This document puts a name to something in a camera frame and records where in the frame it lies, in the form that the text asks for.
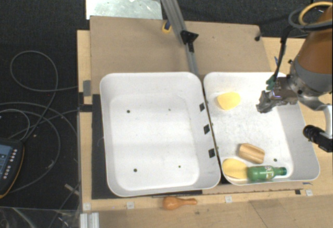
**empty white tray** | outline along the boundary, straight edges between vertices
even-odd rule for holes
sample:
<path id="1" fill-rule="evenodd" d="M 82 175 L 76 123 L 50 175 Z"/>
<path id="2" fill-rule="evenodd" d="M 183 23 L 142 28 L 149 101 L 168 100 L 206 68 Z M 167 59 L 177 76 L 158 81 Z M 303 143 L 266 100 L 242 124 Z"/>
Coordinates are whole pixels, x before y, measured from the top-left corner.
<path id="1" fill-rule="evenodd" d="M 247 166 L 258 166 L 237 156 L 239 145 L 250 143 L 265 151 L 262 165 L 287 168 L 287 175 L 277 176 L 273 182 L 313 180 L 319 175 L 319 164 L 313 144 L 303 136 L 305 123 L 299 105 L 277 106 L 268 113 L 257 112 L 255 105 L 271 75 L 271 72 L 212 72 L 204 78 L 221 163 L 227 158 L 235 158 Z M 234 109 L 223 110 L 216 98 L 228 92 L 239 93 L 241 102 Z M 224 176 L 236 185 L 253 184 Z"/>
<path id="2" fill-rule="evenodd" d="M 221 172 L 200 80 L 113 73 L 100 83 L 107 182 L 122 197 L 211 188 Z"/>

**black clamp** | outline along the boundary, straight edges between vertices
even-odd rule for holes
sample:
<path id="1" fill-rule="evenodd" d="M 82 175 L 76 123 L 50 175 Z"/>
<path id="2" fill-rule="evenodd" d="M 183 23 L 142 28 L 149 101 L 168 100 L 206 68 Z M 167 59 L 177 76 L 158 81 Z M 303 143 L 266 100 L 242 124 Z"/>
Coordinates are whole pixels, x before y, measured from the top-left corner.
<path id="1" fill-rule="evenodd" d="M 193 42 L 195 39 L 197 39 L 198 36 L 199 36 L 198 34 L 188 32 L 186 30 L 183 30 L 181 32 L 181 37 L 184 45 L 188 44 L 189 51 L 192 53 L 194 53 Z"/>

